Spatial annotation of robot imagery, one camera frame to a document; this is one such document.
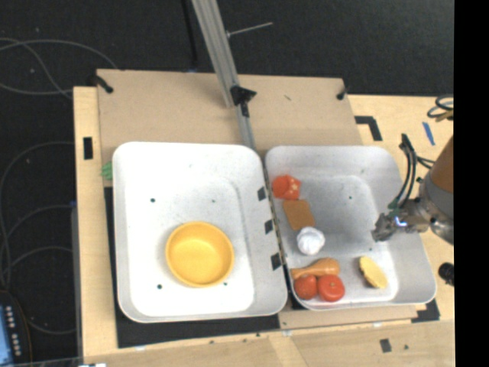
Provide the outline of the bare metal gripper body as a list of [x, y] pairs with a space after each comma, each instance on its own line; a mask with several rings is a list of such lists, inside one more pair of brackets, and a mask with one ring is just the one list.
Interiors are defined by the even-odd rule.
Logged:
[[430, 229], [439, 238], [454, 245], [454, 205], [430, 198], [408, 200], [400, 209], [399, 219], [408, 229], [425, 232]]

